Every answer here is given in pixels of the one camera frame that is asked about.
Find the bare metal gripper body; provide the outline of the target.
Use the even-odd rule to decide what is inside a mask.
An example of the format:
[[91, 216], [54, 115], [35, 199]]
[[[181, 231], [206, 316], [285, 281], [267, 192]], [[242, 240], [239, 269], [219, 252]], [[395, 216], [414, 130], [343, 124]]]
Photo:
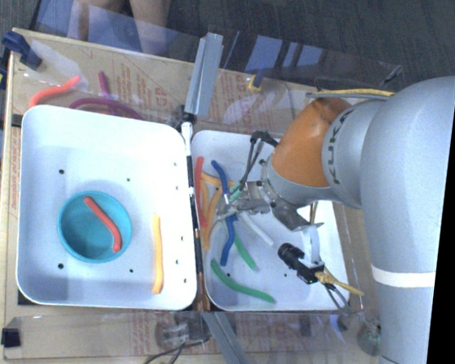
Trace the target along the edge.
[[236, 199], [235, 208], [249, 213], [271, 212], [280, 219], [290, 212], [290, 204], [279, 196], [268, 182], [246, 182]]

